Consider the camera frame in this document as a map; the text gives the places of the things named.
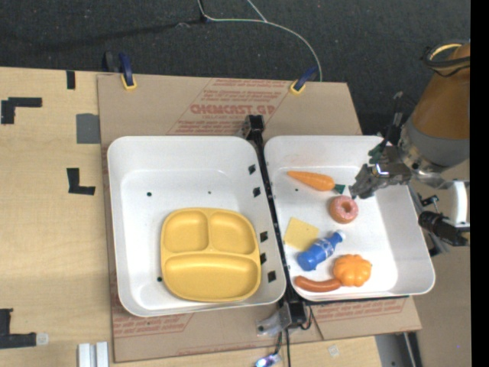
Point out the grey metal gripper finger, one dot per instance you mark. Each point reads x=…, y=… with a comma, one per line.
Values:
x=373, y=190
x=363, y=180

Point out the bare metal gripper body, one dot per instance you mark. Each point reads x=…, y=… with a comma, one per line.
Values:
x=395, y=166

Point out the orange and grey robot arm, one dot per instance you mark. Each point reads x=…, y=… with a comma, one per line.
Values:
x=443, y=105

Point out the pink frosted doughnut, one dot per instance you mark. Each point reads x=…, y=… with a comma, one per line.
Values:
x=336, y=213

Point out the orange carrot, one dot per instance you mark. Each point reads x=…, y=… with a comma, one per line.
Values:
x=315, y=180

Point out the white plastic tray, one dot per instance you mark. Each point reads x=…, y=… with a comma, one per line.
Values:
x=393, y=243
x=145, y=243

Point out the orange pumpkin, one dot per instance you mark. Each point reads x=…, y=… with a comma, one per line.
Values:
x=352, y=270

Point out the blue bottle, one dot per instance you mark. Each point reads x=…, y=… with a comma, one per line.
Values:
x=317, y=252

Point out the yellow cheese slice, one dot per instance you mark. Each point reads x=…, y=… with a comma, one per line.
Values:
x=298, y=233

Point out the thin black rod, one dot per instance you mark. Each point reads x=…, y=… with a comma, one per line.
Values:
x=272, y=208

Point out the orange sausage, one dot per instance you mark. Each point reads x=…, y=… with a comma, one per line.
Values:
x=315, y=285

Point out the yellow divided plate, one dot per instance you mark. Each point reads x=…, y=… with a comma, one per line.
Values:
x=210, y=273

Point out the brown cardboard board, red print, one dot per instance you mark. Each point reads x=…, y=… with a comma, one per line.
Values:
x=160, y=105

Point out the black cylinder on white bracket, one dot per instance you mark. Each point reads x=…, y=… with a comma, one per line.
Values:
x=443, y=228

